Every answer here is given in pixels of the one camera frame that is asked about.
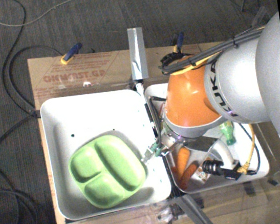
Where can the green plastic bottle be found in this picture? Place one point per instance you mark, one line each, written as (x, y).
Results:
(228, 134)

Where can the orange carrot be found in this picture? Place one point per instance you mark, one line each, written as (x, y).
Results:
(183, 159)

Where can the brown and white packet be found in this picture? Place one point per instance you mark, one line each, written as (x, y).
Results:
(200, 176)

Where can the green divided plate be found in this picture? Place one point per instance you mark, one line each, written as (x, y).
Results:
(107, 170)

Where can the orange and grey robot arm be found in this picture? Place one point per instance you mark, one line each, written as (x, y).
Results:
(231, 83)

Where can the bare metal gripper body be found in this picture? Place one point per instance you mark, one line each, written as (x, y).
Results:
(201, 144)

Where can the white plastic tray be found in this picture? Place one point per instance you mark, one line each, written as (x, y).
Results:
(91, 113)
(248, 168)

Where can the brown cardboard board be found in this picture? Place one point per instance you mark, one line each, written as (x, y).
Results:
(47, 78)

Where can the orange-brown sausage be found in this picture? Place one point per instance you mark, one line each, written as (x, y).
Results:
(187, 176)

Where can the black cylinder on white bracket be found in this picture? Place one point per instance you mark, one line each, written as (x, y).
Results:
(213, 168)

